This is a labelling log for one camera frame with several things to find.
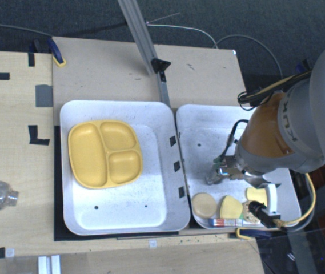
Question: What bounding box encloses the yellow toy wedge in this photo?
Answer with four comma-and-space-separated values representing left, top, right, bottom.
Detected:
219, 195, 244, 220

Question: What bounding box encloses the yellow divided plate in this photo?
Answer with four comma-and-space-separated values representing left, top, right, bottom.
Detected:
67, 119, 144, 190

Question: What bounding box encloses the white plastic tray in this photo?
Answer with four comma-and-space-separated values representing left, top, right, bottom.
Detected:
175, 104, 303, 231
59, 99, 192, 236

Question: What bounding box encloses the black cylinder on white bracket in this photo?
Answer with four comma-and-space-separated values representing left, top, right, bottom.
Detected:
247, 183, 282, 229

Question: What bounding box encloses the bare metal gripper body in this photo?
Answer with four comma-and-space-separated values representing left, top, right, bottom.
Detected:
218, 155, 266, 188

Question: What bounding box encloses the round beige biscuit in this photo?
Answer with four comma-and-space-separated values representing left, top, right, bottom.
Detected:
191, 192, 218, 219

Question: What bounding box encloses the pale wooden board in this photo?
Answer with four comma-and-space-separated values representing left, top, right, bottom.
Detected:
51, 35, 259, 241

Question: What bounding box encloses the pale yellow toy slice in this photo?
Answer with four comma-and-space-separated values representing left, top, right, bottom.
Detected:
245, 187, 268, 207

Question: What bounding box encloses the beige waffle biscuit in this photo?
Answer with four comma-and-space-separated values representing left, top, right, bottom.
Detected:
241, 200, 262, 225

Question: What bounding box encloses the red white blue packet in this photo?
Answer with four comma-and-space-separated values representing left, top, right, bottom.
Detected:
207, 217, 262, 228

